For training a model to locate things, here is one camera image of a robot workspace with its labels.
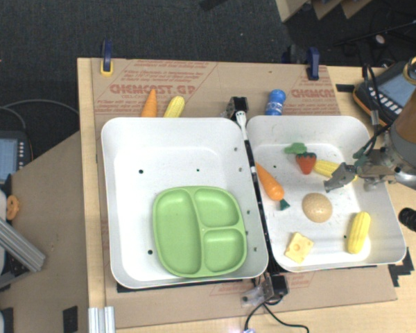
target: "blue clamp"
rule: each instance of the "blue clamp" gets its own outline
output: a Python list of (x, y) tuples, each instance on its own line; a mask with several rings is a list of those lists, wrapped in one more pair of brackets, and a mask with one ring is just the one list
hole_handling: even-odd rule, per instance
[(306, 75), (309, 80), (319, 80), (319, 51), (315, 47), (308, 48), (306, 61), (309, 66), (306, 68)]
[(103, 76), (111, 76), (114, 70), (111, 61), (112, 41), (103, 40), (102, 46), (102, 61), (100, 65), (100, 72)]

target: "orange object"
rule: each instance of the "orange object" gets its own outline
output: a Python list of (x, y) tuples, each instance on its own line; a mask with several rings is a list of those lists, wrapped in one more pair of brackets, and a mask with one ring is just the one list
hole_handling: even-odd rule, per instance
[(20, 210), (20, 202), (14, 195), (9, 195), (6, 200), (6, 219), (12, 221)]
[(265, 168), (256, 163), (257, 176), (265, 189), (266, 194), (271, 200), (281, 201), (285, 196), (285, 191), (273, 176)]
[(155, 89), (151, 89), (140, 117), (157, 117), (157, 97), (155, 95)]
[(296, 162), (299, 164), (300, 170), (303, 174), (308, 175), (313, 170), (314, 164), (316, 164), (316, 154), (311, 152), (305, 152), (296, 154)]

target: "wooden table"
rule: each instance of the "wooden table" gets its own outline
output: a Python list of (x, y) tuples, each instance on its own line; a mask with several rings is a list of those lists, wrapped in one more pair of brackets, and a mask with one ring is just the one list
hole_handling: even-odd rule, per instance
[[(360, 119), (371, 130), (370, 119), (357, 108), (347, 92), (338, 92), (336, 84), (355, 85), (361, 82), (361, 70), (355, 67), (327, 67), (341, 114)], [(105, 286), (102, 254), (101, 219), (98, 200), (98, 170), (92, 96), (92, 66), (90, 59), (78, 59), (80, 101), (80, 132), (83, 156), (83, 191), (87, 250), (87, 282), (89, 307), (104, 307)], [(388, 187), (393, 205), (399, 213), (404, 207), (416, 210), (416, 191), (402, 185)], [(415, 270), (400, 277), (398, 300), (369, 305), (352, 305), (278, 314), (288, 323), (300, 323), (310, 332), (416, 332), (416, 233), (403, 229)], [(246, 317), (196, 321), (160, 326), (118, 330), (118, 332), (242, 332)], [(301, 332), (281, 327), (267, 314), (253, 316), (250, 323), (257, 332)]]

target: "yellow corn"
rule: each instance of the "yellow corn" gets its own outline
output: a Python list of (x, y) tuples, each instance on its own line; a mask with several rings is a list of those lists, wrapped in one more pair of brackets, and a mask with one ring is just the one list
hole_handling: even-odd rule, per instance
[(181, 96), (174, 96), (166, 108), (164, 117), (179, 117), (185, 107), (185, 99)]
[(352, 228), (348, 236), (348, 252), (357, 254), (362, 250), (368, 236), (371, 217), (368, 212), (361, 211), (353, 219)]
[(320, 175), (331, 178), (333, 172), (339, 167), (338, 163), (329, 162), (328, 160), (316, 160), (313, 170)]

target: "blue cylinder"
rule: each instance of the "blue cylinder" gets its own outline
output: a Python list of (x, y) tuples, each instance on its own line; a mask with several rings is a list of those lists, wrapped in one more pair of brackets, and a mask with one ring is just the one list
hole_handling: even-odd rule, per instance
[(271, 91), (266, 104), (265, 114), (267, 116), (280, 116), (284, 109), (286, 95), (282, 90)]

